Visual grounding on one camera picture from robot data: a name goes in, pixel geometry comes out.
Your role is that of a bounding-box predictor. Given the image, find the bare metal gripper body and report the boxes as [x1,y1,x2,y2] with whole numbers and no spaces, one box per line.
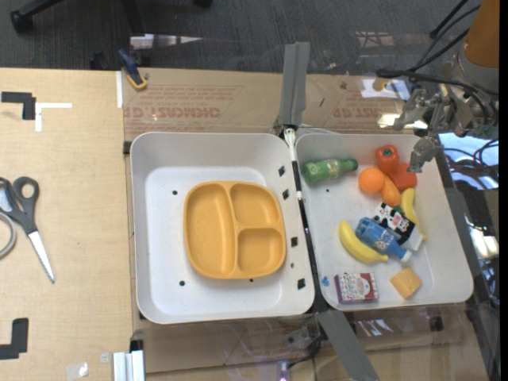
[436,60,497,137]

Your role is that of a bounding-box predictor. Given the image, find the red toy block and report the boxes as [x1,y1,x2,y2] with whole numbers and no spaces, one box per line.
[387,163,418,192]

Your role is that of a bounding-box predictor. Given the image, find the yellow banana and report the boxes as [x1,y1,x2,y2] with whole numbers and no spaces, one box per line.
[399,187,429,242]
[338,220,390,264]

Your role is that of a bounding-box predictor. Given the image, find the orange toy orange fruit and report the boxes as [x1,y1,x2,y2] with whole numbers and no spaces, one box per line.
[358,166,386,194]

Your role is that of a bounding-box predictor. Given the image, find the black and white carton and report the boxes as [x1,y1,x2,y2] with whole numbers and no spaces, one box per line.
[371,202,425,252]

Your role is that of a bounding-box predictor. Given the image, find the blue bottle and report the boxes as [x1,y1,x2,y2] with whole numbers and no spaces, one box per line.
[354,217,413,264]

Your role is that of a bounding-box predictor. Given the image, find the green bottle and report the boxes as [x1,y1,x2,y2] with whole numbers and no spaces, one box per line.
[302,157,360,185]

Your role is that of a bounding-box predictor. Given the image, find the white plastic tray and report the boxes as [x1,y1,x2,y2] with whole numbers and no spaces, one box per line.
[294,132,475,313]
[129,131,317,325]

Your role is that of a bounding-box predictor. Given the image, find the yellow cheese wedge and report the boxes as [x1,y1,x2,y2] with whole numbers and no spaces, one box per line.
[389,267,423,300]

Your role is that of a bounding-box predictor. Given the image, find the pink printed carton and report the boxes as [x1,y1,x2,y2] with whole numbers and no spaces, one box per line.
[333,271,379,305]

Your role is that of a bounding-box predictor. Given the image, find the brown cardboard board red print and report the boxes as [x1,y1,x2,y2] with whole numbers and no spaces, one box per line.
[121,67,490,375]

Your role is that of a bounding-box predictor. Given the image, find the orange divided plate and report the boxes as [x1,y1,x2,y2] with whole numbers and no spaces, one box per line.
[183,180,287,280]

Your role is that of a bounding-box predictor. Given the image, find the grey handled scissors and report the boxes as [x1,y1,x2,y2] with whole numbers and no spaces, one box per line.
[0,175,56,284]

